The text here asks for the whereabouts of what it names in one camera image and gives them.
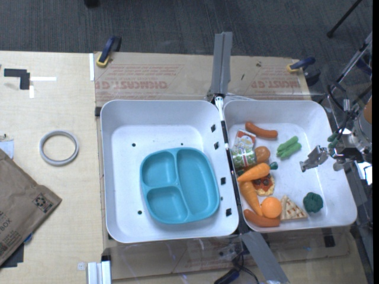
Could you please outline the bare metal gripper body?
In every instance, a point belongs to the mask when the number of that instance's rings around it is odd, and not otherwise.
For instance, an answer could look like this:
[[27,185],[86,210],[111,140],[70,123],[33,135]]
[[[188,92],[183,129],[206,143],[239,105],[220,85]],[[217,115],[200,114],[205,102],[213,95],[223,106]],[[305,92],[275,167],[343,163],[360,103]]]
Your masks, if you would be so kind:
[[337,160],[372,163],[371,139],[358,128],[335,131],[329,137],[329,154]]

